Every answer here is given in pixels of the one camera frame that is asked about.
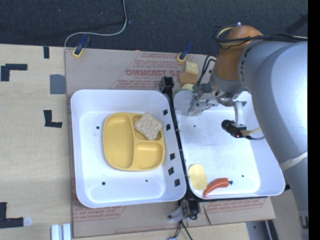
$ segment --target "yellow divided plate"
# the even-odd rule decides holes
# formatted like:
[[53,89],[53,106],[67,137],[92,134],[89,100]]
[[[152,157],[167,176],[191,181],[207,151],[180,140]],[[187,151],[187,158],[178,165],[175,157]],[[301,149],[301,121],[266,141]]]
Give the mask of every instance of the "yellow divided plate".
[[103,151],[110,166],[123,171],[149,171],[165,159],[162,129],[155,140],[148,140],[134,128],[142,117],[138,113],[113,113],[104,121]]

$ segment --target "white wire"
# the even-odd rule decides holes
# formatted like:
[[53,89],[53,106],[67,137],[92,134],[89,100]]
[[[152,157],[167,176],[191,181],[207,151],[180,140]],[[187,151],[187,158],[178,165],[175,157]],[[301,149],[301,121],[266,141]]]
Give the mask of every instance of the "white wire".
[[127,26],[127,21],[128,21],[128,19],[127,19],[127,11],[126,11],[126,6],[125,6],[125,0],[122,0],[122,6],[123,6],[123,12],[124,12],[125,21],[124,21],[124,24],[123,24],[122,29],[121,29],[119,32],[117,32],[117,33],[112,33],[112,34],[101,34],[101,33],[92,33],[92,32],[77,32],[77,33],[73,33],[73,34],[69,35],[69,36],[66,38],[66,40],[65,40],[65,42],[64,42],[64,47],[67,47],[67,42],[68,42],[68,40],[69,40],[71,37],[75,36],[75,35],[85,35],[85,34],[88,34],[88,35],[95,35],[95,36],[102,36],[102,37],[111,37],[111,36],[116,36],[116,35],[121,34],[121,33],[125,30],[125,28],[126,28],[126,26]]
[[282,164],[280,164],[281,170],[284,172],[285,170],[295,166],[296,164],[300,163],[304,158],[308,157],[308,150],[301,155],[298,155],[295,158],[289,159]]

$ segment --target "cardboard sheet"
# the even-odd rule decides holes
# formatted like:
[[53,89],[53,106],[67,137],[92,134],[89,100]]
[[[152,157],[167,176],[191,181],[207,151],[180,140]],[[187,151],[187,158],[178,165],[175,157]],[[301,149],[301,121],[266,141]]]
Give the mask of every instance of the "cardboard sheet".
[[[158,90],[162,77],[173,77],[174,92],[182,84],[179,74],[184,64],[176,61],[178,54],[144,51],[85,49],[80,58],[65,49],[66,93],[68,107],[69,153],[72,188],[73,237],[93,237],[111,234],[175,229],[177,224],[167,222],[167,212],[178,207],[178,202],[162,202],[105,208],[82,205],[75,191],[73,164],[72,122],[70,99],[82,89],[142,89]],[[190,54],[188,60],[202,68],[206,56]],[[210,71],[203,79],[208,78]],[[188,227],[202,227],[275,218],[270,198],[221,200],[201,202],[197,220]]]

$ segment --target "black cable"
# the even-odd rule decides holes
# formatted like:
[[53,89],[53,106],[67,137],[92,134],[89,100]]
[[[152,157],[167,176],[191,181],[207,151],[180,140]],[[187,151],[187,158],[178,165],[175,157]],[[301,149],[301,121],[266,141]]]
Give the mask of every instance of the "black cable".
[[190,220],[195,221],[195,220],[198,218],[198,215],[195,214],[195,215],[193,215],[193,216],[189,216],[188,218],[189,218]]
[[208,69],[208,67],[209,67],[210,62],[215,62],[215,61],[216,61],[216,60],[213,59],[213,58],[209,59],[209,57],[211,57],[211,56],[212,56],[212,57],[215,57],[215,56],[213,56],[213,55],[208,55],[208,56],[205,58],[205,60],[204,60],[200,77],[199,77],[198,81],[196,82],[196,85],[197,85],[197,86],[200,85],[201,80],[202,80],[202,78],[204,77],[204,75],[205,75],[205,73],[206,73],[206,71],[207,71],[207,69]]
[[184,228],[185,232],[187,233],[188,237],[190,238],[190,240],[193,240],[191,235],[189,234],[189,232],[188,232],[183,220],[179,221],[178,226],[177,226],[177,228],[175,230],[175,233],[174,233],[174,235],[172,237],[170,237],[170,240],[173,240],[173,239],[175,239],[175,238],[177,238],[179,236],[179,234],[181,232],[181,225],[183,226],[183,228]]
[[191,235],[189,234],[189,232],[188,232],[188,230],[187,230],[187,228],[186,228],[186,226],[185,226],[184,222],[183,222],[182,220],[181,220],[181,224],[182,224],[182,226],[183,226],[183,228],[184,228],[185,232],[187,233],[188,237],[190,238],[190,240],[193,240],[193,239],[192,239],[192,237],[191,237]]
[[251,140],[251,141],[260,141],[260,140],[265,139],[266,137],[263,136],[263,137],[254,138],[254,137],[251,137],[250,135],[247,135],[247,136],[245,136],[245,138],[248,140]]
[[282,41],[282,42],[301,42],[301,41],[308,40],[308,38],[304,37],[304,36],[294,36],[294,35],[289,35],[289,34],[257,35],[257,36],[247,36],[247,37],[235,38],[235,39],[219,38],[219,36],[222,33],[224,33],[225,31],[229,31],[235,27],[236,27],[236,25],[226,26],[226,27],[223,27],[214,33],[213,38],[222,50],[228,50],[232,47],[240,46],[246,42],[254,41],[254,40]]

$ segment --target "yellow cheese block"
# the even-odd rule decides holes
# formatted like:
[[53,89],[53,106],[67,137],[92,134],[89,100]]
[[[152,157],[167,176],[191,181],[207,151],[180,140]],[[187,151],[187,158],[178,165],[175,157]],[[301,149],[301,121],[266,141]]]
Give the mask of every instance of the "yellow cheese block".
[[188,170],[188,176],[195,190],[205,190],[207,188],[207,176],[201,164],[191,165]]
[[187,61],[185,63],[184,73],[197,76],[199,73],[197,63]]

